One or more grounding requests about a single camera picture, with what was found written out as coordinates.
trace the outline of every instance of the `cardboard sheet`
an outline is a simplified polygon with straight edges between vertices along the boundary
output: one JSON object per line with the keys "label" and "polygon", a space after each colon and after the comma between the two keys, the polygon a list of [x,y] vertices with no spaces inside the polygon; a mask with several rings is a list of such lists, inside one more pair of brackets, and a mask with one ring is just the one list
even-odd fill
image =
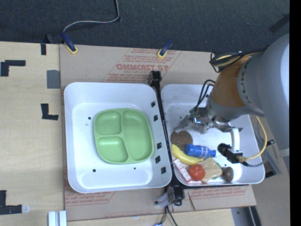
{"label": "cardboard sheet", "polygon": [[[80,194],[68,184],[64,124],[64,88],[72,82],[130,82],[145,83],[150,71],[161,71],[161,86],[172,83],[202,84],[215,80],[217,73],[209,64],[210,53],[169,50],[164,59],[158,50],[113,48],[78,45],[72,55],[60,45],[62,129],[64,153],[64,196],[69,221],[137,216],[162,213],[153,199],[161,196],[163,188]],[[185,190],[182,206],[174,212],[254,206],[251,186],[208,187]]]}

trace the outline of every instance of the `blue bottle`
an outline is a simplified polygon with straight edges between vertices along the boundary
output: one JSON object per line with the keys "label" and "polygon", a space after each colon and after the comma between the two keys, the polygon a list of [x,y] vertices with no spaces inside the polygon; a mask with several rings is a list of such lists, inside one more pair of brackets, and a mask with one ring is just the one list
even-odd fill
{"label": "blue bottle", "polygon": [[198,158],[215,157],[216,155],[215,150],[210,150],[207,146],[204,145],[187,144],[185,146],[184,152],[188,156],[194,156]]}

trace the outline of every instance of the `tomato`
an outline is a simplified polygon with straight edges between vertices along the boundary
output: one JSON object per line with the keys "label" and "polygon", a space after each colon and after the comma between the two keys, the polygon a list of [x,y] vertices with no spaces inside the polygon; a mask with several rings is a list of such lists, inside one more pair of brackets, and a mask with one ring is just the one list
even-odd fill
{"label": "tomato", "polygon": [[195,164],[188,168],[188,174],[193,181],[200,181],[205,176],[205,169],[201,165]]}

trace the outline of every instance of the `dark gray fabric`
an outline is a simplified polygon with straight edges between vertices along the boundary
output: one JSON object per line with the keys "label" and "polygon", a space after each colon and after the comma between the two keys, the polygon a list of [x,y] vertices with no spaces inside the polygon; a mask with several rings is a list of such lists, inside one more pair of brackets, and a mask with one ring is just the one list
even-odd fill
{"label": "dark gray fabric", "polygon": [[[238,52],[263,48],[289,32],[290,0],[118,0],[121,22],[76,25],[67,34],[76,44]],[[107,21],[113,0],[1,0],[0,40],[41,42],[78,20]]]}

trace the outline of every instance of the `banana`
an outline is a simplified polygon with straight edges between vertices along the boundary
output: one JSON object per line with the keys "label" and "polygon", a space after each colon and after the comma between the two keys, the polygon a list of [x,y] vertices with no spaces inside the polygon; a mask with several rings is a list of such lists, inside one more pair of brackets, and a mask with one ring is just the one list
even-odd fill
{"label": "banana", "polygon": [[186,164],[186,165],[194,165],[197,164],[200,161],[203,161],[203,158],[197,158],[193,156],[186,155],[177,145],[172,144],[171,145],[171,151],[175,158],[179,159],[180,162]]}

